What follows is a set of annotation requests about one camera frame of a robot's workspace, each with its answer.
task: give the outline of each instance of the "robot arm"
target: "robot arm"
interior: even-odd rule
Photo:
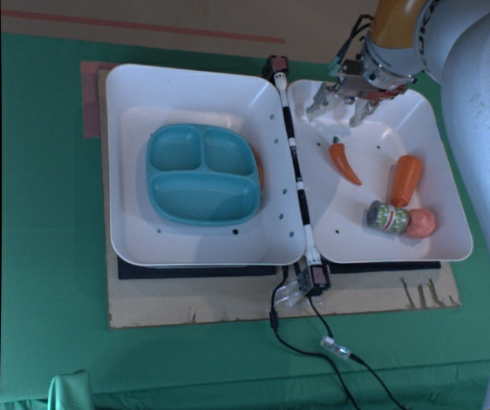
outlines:
[[[337,56],[331,67],[337,82],[321,85],[310,119],[341,97],[355,102],[350,126],[359,126],[415,74],[440,83],[449,144],[490,254],[490,0],[380,0],[358,59]]]

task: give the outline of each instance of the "green table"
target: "green table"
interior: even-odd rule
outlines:
[[[327,78],[325,65],[289,58],[289,81]],[[83,369],[96,408],[352,408],[330,366],[283,347],[267,320],[109,330],[101,149],[83,136],[83,61],[260,75],[265,58],[2,35],[0,407],[46,408],[51,379]],[[438,85],[422,75],[414,89],[440,118]],[[480,408],[490,371],[490,261],[448,153],[475,242],[452,265],[463,306],[327,318],[414,410]],[[316,351],[324,328],[286,319],[280,332]],[[368,372],[339,366],[361,408],[394,408]]]

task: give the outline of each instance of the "blue divided plate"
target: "blue divided plate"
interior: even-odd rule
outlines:
[[[189,124],[161,127],[150,136],[146,173],[152,206],[179,223],[242,223],[260,206],[253,150],[229,129]]]

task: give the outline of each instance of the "orange cup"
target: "orange cup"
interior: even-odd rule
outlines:
[[[397,160],[391,190],[392,205],[398,208],[408,205],[422,172],[423,162],[414,155],[403,155]]]

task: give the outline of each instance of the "toy carrot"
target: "toy carrot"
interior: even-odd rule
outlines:
[[[363,183],[357,177],[357,175],[349,165],[349,162],[347,161],[346,146],[344,146],[342,143],[339,143],[339,141],[340,139],[338,137],[334,137],[332,139],[332,144],[329,146],[330,159],[332,160],[332,162],[334,162],[336,169],[344,178],[356,185],[362,185]]]

